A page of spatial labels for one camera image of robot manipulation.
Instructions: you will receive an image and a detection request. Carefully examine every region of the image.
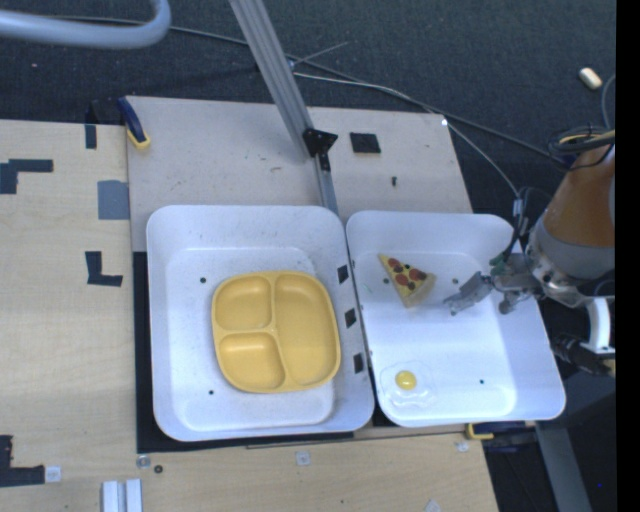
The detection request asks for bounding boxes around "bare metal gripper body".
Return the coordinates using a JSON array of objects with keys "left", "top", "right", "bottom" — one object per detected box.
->
[{"left": 492, "top": 253, "right": 585, "bottom": 308}]

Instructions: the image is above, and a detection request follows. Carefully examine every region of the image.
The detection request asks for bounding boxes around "black cylinder on white bracket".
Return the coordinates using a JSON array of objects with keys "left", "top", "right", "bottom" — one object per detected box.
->
[{"left": 549, "top": 296, "right": 617, "bottom": 377}]

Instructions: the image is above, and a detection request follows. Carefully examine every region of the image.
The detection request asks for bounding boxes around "yellow divided plate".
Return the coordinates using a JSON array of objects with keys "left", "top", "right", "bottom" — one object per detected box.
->
[{"left": 210, "top": 270, "right": 343, "bottom": 395}]

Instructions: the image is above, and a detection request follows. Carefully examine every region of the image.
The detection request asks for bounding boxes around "toy pizza slice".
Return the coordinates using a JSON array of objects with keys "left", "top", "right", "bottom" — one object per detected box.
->
[{"left": 376, "top": 252, "right": 438, "bottom": 310}]

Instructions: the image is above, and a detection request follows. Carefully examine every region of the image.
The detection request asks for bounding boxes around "toy fried egg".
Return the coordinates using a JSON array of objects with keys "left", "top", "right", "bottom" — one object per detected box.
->
[{"left": 379, "top": 359, "right": 438, "bottom": 409}]

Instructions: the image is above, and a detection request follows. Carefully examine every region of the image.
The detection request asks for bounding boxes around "pale wood board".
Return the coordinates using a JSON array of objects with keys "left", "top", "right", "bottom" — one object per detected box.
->
[{"left": 124, "top": 94, "right": 476, "bottom": 443}]

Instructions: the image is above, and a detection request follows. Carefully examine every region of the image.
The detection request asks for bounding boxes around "white plastic tray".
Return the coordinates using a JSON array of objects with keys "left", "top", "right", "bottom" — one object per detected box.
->
[
  {"left": 145, "top": 203, "right": 376, "bottom": 443},
  {"left": 344, "top": 209, "right": 568, "bottom": 430}
]

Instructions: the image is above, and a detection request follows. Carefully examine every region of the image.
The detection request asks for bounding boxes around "small cream cylinder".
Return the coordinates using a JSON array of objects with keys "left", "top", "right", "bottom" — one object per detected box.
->
[{"left": 578, "top": 66, "right": 604, "bottom": 92}]

